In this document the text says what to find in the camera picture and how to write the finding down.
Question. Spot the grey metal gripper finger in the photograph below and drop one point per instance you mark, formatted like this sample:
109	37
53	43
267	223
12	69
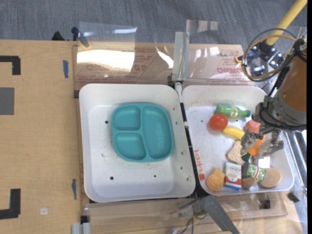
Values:
248	140
269	148

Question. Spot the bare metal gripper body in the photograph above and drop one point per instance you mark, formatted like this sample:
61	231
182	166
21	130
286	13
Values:
267	123

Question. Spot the yellow corn cob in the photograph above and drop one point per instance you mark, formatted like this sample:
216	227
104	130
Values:
215	180

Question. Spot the yellow banana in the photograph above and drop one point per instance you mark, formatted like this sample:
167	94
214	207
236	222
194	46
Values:
234	131

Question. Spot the orange carrot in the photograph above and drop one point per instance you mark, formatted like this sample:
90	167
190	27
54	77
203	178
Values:
256	149

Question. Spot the red tomato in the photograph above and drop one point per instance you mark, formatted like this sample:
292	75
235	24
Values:
218	122

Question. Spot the teal divided plate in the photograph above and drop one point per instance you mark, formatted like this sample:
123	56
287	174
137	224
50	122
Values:
156	130

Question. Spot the round tan biscuit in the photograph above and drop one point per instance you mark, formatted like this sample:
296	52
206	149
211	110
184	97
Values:
271	178

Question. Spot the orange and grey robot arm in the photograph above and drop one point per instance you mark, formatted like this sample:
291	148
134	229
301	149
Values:
293	89

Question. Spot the white plastic tray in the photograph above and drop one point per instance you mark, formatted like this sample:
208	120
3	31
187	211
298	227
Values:
136	179
207	140

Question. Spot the pink cupcake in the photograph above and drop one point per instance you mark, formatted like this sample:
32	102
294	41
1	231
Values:
253	125

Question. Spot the white, red and blue carton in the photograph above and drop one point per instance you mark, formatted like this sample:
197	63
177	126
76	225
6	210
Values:
232	175

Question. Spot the brown cardboard board, red print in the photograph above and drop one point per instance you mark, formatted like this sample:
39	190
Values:
207	57

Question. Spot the small brown cone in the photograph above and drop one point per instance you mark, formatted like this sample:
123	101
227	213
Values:
249	183

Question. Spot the tan bread slice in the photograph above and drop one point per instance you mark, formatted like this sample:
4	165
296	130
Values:
234	153

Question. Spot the green bottle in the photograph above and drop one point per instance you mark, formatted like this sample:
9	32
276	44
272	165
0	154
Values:
230	111

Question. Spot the green and white can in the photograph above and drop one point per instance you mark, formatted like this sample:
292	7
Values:
253	172

